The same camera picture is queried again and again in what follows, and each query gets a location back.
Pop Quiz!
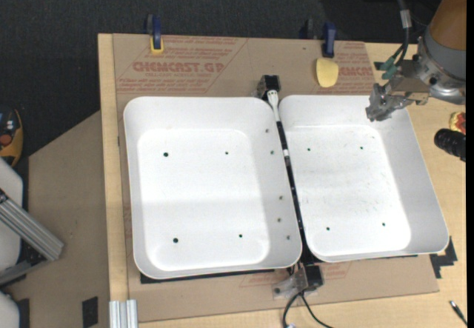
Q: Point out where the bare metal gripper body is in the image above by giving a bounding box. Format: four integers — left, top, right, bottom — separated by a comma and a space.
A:
387, 54, 467, 107

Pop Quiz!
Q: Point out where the pale yellow toy bread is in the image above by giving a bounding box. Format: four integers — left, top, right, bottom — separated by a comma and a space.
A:
315, 57, 339, 89

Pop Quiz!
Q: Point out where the yellow and red pizza slice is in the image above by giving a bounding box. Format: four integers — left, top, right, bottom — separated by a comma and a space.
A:
448, 111, 467, 133

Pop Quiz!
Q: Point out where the white plastic tray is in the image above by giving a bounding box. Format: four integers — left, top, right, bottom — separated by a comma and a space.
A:
277, 93, 450, 264
122, 96, 303, 281

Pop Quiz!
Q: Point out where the thin black and white rod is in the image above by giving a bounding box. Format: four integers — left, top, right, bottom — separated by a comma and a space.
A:
266, 90, 309, 265

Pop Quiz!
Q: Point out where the brown cardboard board red print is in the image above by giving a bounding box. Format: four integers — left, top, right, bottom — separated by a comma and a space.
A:
110, 33, 441, 323

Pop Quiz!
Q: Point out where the black block with thin wires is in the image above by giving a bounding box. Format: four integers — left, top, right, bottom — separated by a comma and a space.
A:
253, 74, 281, 99
273, 263, 325, 301

